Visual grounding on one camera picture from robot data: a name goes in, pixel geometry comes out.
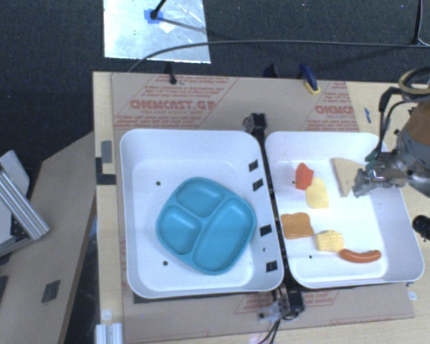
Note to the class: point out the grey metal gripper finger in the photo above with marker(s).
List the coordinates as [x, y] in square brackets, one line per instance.
[364, 176]
[361, 189]

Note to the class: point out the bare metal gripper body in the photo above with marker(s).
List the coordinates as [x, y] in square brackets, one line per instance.
[390, 177]

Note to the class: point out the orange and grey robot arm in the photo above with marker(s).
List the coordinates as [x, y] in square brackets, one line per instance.
[428, 127]

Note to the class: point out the beige pizza slice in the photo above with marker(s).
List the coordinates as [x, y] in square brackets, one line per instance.
[344, 174]

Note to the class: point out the smooth yellow toy crisp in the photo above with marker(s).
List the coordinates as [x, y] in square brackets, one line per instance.
[317, 195]

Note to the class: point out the white plastic tray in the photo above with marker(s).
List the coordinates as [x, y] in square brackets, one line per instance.
[390, 228]
[147, 210]

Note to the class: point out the red-orange toy food piece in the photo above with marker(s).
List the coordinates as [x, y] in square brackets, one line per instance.
[302, 177]

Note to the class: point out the ridged yellow toy crisp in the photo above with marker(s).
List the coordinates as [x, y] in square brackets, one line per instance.
[329, 241]

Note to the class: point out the orange sausage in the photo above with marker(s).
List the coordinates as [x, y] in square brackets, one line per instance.
[360, 256]

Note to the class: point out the orange toast slice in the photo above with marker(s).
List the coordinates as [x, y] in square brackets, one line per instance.
[296, 226]

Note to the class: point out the thin black rod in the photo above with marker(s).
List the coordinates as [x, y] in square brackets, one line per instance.
[272, 199]

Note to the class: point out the blue divided plate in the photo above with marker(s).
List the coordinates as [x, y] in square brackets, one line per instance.
[208, 228]

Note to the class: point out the brown cardboard board red print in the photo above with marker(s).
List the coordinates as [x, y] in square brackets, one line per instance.
[200, 102]

